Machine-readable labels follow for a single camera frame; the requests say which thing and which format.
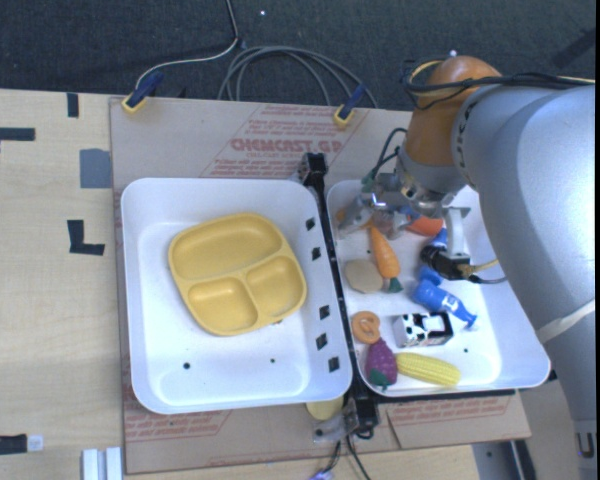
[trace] yellow plate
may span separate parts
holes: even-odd
[[[282,320],[304,304],[307,285],[282,232],[256,213],[236,213],[178,233],[171,275],[208,332],[232,336]]]

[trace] wire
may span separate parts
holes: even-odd
[[[231,42],[231,44],[225,48],[223,51],[221,51],[220,53],[216,54],[216,55],[212,55],[210,57],[201,57],[201,58],[194,58],[194,59],[182,59],[182,60],[174,60],[174,61],[169,61],[169,62],[163,62],[162,64],[158,64],[156,66],[153,66],[152,68],[149,68],[147,71],[145,71],[144,73],[142,73],[142,75],[140,75],[140,77],[138,78],[138,81],[136,82],[136,89],[140,86],[140,84],[142,83],[142,81],[145,79],[146,76],[148,76],[149,74],[153,73],[154,71],[167,67],[167,66],[176,66],[178,64],[191,64],[194,62],[208,62],[211,60],[216,60],[219,59],[220,57],[225,56],[226,54],[228,54],[231,50],[233,50],[238,42],[240,41],[240,34],[238,33],[238,25],[236,23],[236,18],[235,15],[233,13],[233,4],[231,3],[231,0],[224,0],[226,5],[227,5],[227,10],[229,12],[229,18],[231,19],[231,28],[233,30],[233,41]]]
[[[364,85],[361,79],[347,68],[322,54],[291,46],[256,46],[243,50],[233,59],[227,70],[227,74],[220,85],[217,99],[221,100],[226,98],[230,101],[240,101],[242,80],[247,68],[254,62],[274,56],[287,56],[302,65],[302,67],[304,67],[318,83],[327,106],[332,106],[331,98],[329,97],[323,79],[318,71],[316,71],[315,67],[326,70],[327,73],[336,80],[348,97],[351,97],[353,91],[349,88],[343,76],[348,78],[349,81],[354,81],[357,86]],[[378,108],[378,103],[369,89],[365,87],[364,93],[369,98],[372,105],[375,108]]]
[[[545,73],[518,73],[509,76],[488,76],[478,79],[468,78],[458,82],[449,82],[444,84],[419,84],[414,83],[414,78],[442,62],[449,56],[434,56],[422,59],[415,63],[415,67],[410,70],[403,69],[403,74],[400,77],[400,82],[404,87],[405,92],[411,99],[414,106],[420,110],[426,110],[433,105],[442,101],[454,98],[458,94],[471,89],[473,87],[487,85],[509,85],[509,86],[524,86],[524,87],[543,87],[553,89],[566,89],[575,86],[592,85],[595,80],[584,78],[574,78],[567,76],[555,76]],[[419,96],[437,97],[430,103],[420,106],[418,104]]]
[[[342,441],[338,441],[336,443],[336,447],[333,449],[333,453],[331,454],[331,459],[329,460],[329,464],[327,464],[321,471],[326,473],[327,471],[331,471],[336,467],[338,460],[340,459],[340,449],[342,448]]]
[[[371,480],[371,477],[367,473],[367,470],[364,469],[364,466],[362,465],[362,462],[360,461],[360,457],[358,457],[358,454],[356,453],[356,449],[354,448],[353,443],[351,443],[350,435],[347,435],[347,447],[349,448],[351,455],[353,455],[354,460],[358,464],[358,467],[360,468],[360,472],[362,473],[362,475],[365,477],[366,480]]]
[[[482,279],[476,275],[471,275],[467,278],[467,281],[471,281],[475,284],[500,284],[504,283],[507,280],[506,277],[500,277],[498,279]]]
[[[496,258],[487,263],[483,263],[482,265],[458,265],[458,270],[460,270],[466,277],[469,277],[471,274],[495,267],[497,264],[498,259]]]
[[[390,154],[389,156],[385,157],[384,155],[387,152],[387,149],[389,148],[389,144],[391,143],[391,141],[393,140],[393,137],[395,136],[396,133],[407,133],[406,128],[395,128],[394,130],[392,130],[392,132],[389,134],[389,136],[385,139],[384,141],[384,146],[382,147],[382,151],[380,151],[380,156],[378,157],[378,161],[376,162],[376,165],[373,167],[373,169],[371,169],[371,171],[369,171],[369,174],[367,175],[367,178],[369,180],[375,180],[376,176],[378,175],[378,172],[380,171],[380,168],[386,164],[389,160],[391,160],[392,158],[395,158],[396,156],[398,156],[398,152],[400,151],[400,147],[396,147],[393,151],[392,154]]]

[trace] toy carrot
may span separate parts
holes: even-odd
[[[387,291],[389,293],[399,292],[402,290],[402,285],[397,279],[400,274],[398,257],[389,244],[389,241],[378,228],[371,226],[369,229],[371,233],[371,249],[378,265],[378,271],[382,277],[389,280]]]

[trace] orange toy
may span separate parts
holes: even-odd
[[[399,292],[402,290],[402,285],[398,281],[398,275],[400,274],[398,257],[389,244],[389,241],[375,226],[370,227],[370,233],[371,248],[378,265],[378,272],[380,272],[382,277],[389,280],[387,291],[390,293]]]
[[[354,337],[367,345],[380,339],[380,319],[371,311],[358,311],[351,319]]]
[[[444,226],[444,219],[430,219],[421,215],[413,224],[407,226],[407,229],[412,233],[417,233],[423,236],[436,236]]]

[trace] gray cable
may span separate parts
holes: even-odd
[[[300,62],[313,76],[313,78],[318,82],[320,88],[322,90],[323,96],[327,102],[327,105],[330,106],[330,98],[326,91],[326,87],[324,86],[324,82],[321,79],[320,75],[310,66],[306,60],[313,61],[316,64],[322,66],[331,76],[333,76],[336,81],[340,84],[343,90],[346,92],[348,96],[351,96],[351,90],[348,88],[345,81],[340,76],[340,73],[347,75],[351,80],[356,82],[358,85],[363,85],[360,78],[354,75],[347,68],[342,66],[341,64],[335,62],[328,57],[312,52],[309,50],[305,50],[302,48],[294,48],[290,46],[260,46],[253,47],[243,52],[239,53],[231,62],[229,69],[227,70],[227,75],[225,76],[222,84],[220,85],[220,90],[218,91],[219,100],[223,99],[223,96],[227,95],[227,99],[231,101],[239,101],[240,95],[240,87],[242,84],[242,78],[247,67],[254,61],[260,60],[266,56],[270,55],[287,55],[292,59]],[[231,81],[237,75],[236,79],[236,95],[234,97],[234,92],[231,89]],[[371,92],[365,87],[364,90],[366,96],[371,100],[374,107],[378,108],[378,103]]]
[[[174,61],[170,61],[170,62],[163,62],[162,64],[153,66],[152,68],[149,68],[144,73],[142,73],[142,75],[140,75],[140,77],[136,81],[135,88],[137,89],[138,87],[140,87],[140,84],[142,83],[142,81],[144,80],[144,78],[147,75],[149,75],[150,73],[153,73],[154,71],[156,71],[160,68],[167,67],[167,66],[176,66],[179,64],[191,64],[194,62],[207,62],[210,60],[216,60],[216,59],[219,59],[220,57],[225,56],[227,53],[229,53],[231,50],[233,50],[238,45],[238,42],[240,41],[239,34],[238,34],[238,24],[236,23],[236,18],[233,13],[233,5],[231,4],[231,0],[225,0],[225,3],[227,5],[227,10],[229,11],[229,18],[231,19],[231,28],[233,29],[233,40],[231,41],[231,44],[227,48],[225,48],[220,53],[217,53],[216,55],[211,55],[210,57],[174,60]]]

